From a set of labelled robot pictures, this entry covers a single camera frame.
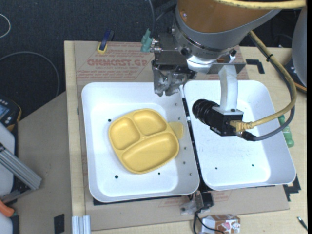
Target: yellow plate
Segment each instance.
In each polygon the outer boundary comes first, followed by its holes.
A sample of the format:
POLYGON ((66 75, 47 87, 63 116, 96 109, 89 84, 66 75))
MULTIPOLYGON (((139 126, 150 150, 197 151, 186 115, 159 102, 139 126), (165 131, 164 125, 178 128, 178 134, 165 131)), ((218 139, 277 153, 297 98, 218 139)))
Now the yellow plate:
POLYGON ((152 109, 135 110, 116 119, 108 134, 120 162, 136 174, 163 166, 179 151, 171 126, 152 109))

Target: pen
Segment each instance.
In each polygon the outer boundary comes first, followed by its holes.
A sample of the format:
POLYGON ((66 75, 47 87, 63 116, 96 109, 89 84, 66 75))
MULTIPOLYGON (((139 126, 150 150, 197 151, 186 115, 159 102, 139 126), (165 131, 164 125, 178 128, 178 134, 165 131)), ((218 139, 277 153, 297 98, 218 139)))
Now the pen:
POLYGON ((301 224, 306 230, 308 230, 308 227, 306 226, 305 222, 301 219, 301 217, 297 217, 297 218, 298 218, 300 224, 301 224))

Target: white tray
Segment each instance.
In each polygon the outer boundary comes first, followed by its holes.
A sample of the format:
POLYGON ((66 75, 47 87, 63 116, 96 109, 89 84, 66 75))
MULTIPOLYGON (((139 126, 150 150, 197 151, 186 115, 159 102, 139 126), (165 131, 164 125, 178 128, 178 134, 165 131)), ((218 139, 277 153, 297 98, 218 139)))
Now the white tray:
POLYGON ((82 90, 89 189, 101 202, 189 195, 199 175, 180 93, 159 97, 152 82, 94 82, 82 90), (133 174, 120 163, 109 138, 113 122, 133 110, 151 108, 168 122, 180 121, 185 133, 179 153, 166 165, 146 174, 133 174))
MULTIPOLYGON (((295 168, 282 132, 263 141, 246 141, 237 136, 221 137, 192 113, 198 99, 220 103, 219 81, 189 81, 183 88, 204 182, 214 190, 288 184, 295 168)), ((275 113, 267 88, 257 81, 238 82, 237 108, 243 121, 261 119, 275 113)), ((278 120, 248 130, 262 136, 279 127, 278 120)))

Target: table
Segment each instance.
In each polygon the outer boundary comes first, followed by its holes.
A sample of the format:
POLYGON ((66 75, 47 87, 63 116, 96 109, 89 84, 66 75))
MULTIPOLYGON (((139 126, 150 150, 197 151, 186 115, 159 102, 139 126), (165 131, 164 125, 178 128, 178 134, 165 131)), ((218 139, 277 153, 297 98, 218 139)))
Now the table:
MULTIPOLYGON (((247 65, 247 72, 250 80, 258 80, 268 88, 275 110, 278 111, 289 103, 289 93, 282 79, 274 68, 266 62, 260 51, 255 47, 241 47, 241 52, 246 59, 258 59, 263 64, 265 74, 261 75, 256 66, 247 65)), ((269 48, 281 63, 286 63, 291 56, 291 49, 269 48)), ((77 115, 78 96, 75 70, 75 48, 74 41, 64 43, 65 50, 65 72, 66 72, 66 94, 68 113, 68 134, 71 174, 71 196, 73 216, 86 214, 84 202, 84 187, 81 165, 81 146, 79 133, 79 119, 77 115)), ((298 194, 291 194, 290 209, 280 212, 269 212, 260 214, 240 215, 241 233, 298 233, 305 230, 297 220, 300 216, 307 222, 307 143, 306 143, 306 119, 307 100, 306 94, 298 92, 295 116, 290 123, 292 137, 295 146, 290 148, 301 191, 298 194)), ((149 226, 138 226, 122 229, 103 230, 92 232, 95 234, 121 234, 121 233, 192 233, 192 222, 181 221, 166 224, 149 226)))

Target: green connector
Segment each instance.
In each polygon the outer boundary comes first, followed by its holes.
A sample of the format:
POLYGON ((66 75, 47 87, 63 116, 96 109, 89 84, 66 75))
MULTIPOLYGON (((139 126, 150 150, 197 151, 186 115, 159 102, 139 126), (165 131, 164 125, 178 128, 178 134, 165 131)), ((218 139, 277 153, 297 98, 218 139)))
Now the green connector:
MULTIPOLYGON (((285 123, 285 116, 282 115, 282 116, 278 117, 278 121, 279 121, 280 125, 283 125, 285 123)), ((288 147, 294 146, 294 141, 293 141, 291 129, 289 126, 286 126, 283 129, 283 135, 284 135, 285 141, 287 143, 287 146, 288 147)))
POLYGON ((153 38, 148 37, 142 44, 141 52, 150 52, 153 38))
POLYGON ((141 44, 144 44, 146 39, 150 37, 151 31, 149 29, 146 30, 145 35, 141 39, 141 44))

